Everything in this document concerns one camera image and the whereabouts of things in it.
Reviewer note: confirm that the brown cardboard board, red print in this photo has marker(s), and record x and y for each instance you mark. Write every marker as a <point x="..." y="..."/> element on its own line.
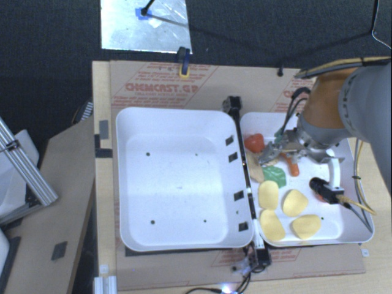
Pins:
<point x="171" y="84"/>

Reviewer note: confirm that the red toy tomato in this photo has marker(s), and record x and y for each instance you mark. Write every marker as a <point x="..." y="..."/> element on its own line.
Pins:
<point x="254" y="142"/>

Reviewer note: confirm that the yellow toy crisp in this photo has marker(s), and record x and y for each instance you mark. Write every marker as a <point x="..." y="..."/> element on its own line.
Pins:
<point x="272" y="225"/>
<point x="306" y="227"/>
<point x="294" y="203"/>
<point x="268" y="194"/>

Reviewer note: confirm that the black cylinder on white bracket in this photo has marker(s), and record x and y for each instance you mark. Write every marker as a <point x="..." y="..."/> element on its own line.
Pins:
<point x="326" y="190"/>

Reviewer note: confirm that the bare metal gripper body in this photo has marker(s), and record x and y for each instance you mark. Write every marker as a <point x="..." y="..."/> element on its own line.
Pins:
<point x="317" y="152"/>

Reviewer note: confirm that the thin black and white rod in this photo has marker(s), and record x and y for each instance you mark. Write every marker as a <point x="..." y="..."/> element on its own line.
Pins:
<point x="247" y="176"/>

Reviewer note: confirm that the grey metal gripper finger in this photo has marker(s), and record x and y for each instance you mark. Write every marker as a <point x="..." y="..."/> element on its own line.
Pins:
<point x="269" y="153"/>
<point x="296" y="157"/>

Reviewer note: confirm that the orange toy carrot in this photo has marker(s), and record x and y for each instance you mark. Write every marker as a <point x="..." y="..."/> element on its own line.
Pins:
<point x="294" y="168"/>

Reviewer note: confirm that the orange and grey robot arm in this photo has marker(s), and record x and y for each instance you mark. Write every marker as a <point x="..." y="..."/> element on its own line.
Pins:
<point x="352" y="103"/>

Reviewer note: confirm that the green toy lettuce leaf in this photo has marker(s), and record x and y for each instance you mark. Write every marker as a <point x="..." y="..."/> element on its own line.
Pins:
<point x="275" y="176"/>

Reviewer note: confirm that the white plastic tray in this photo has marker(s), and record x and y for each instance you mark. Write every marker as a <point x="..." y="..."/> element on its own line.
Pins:
<point x="330" y="222"/>
<point x="177" y="182"/>

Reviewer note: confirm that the beige toy bread slice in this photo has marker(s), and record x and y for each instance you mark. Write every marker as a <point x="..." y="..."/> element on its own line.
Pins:
<point x="254" y="170"/>

